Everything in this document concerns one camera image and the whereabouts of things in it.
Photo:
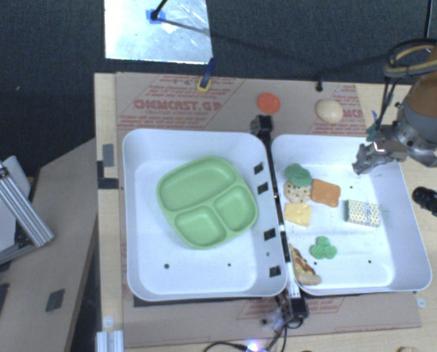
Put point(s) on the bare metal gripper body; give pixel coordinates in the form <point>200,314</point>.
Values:
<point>405,146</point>

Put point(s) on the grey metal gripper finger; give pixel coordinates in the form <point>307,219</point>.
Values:
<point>365,150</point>
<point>360,167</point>

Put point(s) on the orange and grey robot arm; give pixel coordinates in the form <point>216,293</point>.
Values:
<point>433,97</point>

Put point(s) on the orange square cracker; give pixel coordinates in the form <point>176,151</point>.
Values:
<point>325,193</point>

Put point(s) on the white patterned carton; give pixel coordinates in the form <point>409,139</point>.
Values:
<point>363,213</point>

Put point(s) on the beige bread roll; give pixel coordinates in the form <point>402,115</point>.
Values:
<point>329,110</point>

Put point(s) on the green lettuce leaf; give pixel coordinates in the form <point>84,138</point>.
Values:
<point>297,174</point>

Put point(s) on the beige chocolate chip biscuit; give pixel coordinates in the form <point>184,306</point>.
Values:
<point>295,194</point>

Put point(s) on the yellow cheese slice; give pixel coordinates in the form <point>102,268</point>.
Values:
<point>297,215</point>

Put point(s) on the thin black and white rod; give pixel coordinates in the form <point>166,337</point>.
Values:
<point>273,182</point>

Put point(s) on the green broccoli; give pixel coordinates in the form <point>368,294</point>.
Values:
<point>323,248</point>

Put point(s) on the white plastic tray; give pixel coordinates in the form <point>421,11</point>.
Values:
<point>149,270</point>
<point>365,262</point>

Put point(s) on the orange round disc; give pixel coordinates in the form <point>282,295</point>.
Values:
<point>268,103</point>

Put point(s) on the pizza slice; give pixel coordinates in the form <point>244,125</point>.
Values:
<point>303,268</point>

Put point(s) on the green divided plate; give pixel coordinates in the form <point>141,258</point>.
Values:
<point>204,200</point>

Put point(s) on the brown cardboard board red print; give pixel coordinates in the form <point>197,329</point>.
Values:
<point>189,97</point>

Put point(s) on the black cylinder on white bracket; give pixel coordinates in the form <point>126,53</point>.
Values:
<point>432,200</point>

